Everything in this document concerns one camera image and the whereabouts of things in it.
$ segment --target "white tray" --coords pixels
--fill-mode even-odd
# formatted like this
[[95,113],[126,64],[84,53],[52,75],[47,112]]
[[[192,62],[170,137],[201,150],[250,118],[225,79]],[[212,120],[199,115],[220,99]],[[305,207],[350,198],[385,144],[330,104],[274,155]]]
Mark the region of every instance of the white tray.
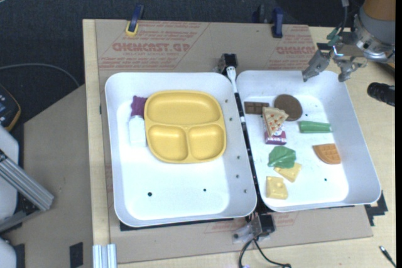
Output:
[[[301,171],[294,183],[284,179],[288,198],[266,197],[266,177],[280,175],[268,167],[269,153],[275,147],[264,143],[263,123],[258,115],[246,114],[251,152],[264,203],[277,212],[333,206],[374,203],[381,188],[345,83],[337,74],[324,71],[303,81],[298,71],[246,71],[237,78],[242,102],[267,102],[274,106],[276,96],[296,97],[303,108],[297,121],[286,121],[286,147],[296,151]],[[331,133],[302,134],[299,121],[330,123]],[[340,164],[319,160],[312,146],[335,143]]]
[[[148,147],[129,144],[133,96],[162,90],[200,90],[219,102],[227,146],[213,161],[165,163]],[[111,142],[114,208],[131,227],[246,217],[257,196],[230,81],[218,73],[117,73],[105,86]]]

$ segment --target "blue clamp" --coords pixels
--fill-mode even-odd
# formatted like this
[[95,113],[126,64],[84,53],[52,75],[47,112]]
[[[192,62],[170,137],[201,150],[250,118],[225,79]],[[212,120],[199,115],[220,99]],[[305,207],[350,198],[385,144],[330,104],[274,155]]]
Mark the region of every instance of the blue clamp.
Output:
[[282,38],[283,11],[280,7],[272,10],[272,22],[274,24],[271,27],[273,38]]
[[143,4],[136,4],[136,9],[134,10],[133,17],[131,18],[131,21],[127,24],[126,27],[126,35],[130,37],[134,37],[138,31],[138,20],[141,19],[144,11],[144,5]]

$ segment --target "cheese slice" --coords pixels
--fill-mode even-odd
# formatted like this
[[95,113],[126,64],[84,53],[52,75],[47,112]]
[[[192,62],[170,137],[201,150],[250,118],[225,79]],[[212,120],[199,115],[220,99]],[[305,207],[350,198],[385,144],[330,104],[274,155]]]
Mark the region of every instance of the cheese slice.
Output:
[[290,169],[278,168],[275,167],[274,170],[282,175],[285,179],[288,179],[290,182],[295,182],[297,175],[299,174],[302,165],[295,162],[294,167]]
[[276,107],[263,107],[263,117],[268,137],[272,137],[275,134],[288,116],[285,111],[279,110]]
[[283,178],[278,178],[277,176],[266,177],[266,196],[267,198],[287,199],[288,190]]

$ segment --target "green object on floor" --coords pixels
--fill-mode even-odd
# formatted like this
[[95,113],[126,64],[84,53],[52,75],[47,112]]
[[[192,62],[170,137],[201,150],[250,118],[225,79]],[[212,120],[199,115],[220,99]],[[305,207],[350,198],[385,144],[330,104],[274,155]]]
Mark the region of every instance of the green object on floor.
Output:
[[284,146],[275,146],[269,154],[268,166],[290,169],[295,166],[296,151]]
[[301,133],[330,133],[331,124],[312,121],[300,121],[299,129]]

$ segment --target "cardboard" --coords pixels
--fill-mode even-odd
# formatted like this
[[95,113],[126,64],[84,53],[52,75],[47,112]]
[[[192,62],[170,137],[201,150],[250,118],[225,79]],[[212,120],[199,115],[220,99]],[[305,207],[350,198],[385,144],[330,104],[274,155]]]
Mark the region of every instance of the cardboard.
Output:
[[[238,251],[232,235],[244,218],[219,222],[121,230],[113,205],[109,131],[104,85],[118,72],[213,71],[224,53],[237,55],[238,73],[245,70],[303,70],[315,53],[308,26],[284,25],[273,38],[268,24],[140,21],[134,38],[125,35],[127,21],[96,20],[99,87],[106,163],[111,242],[120,264],[191,255]],[[262,247],[307,244],[372,236],[364,206],[272,213],[275,233]]]

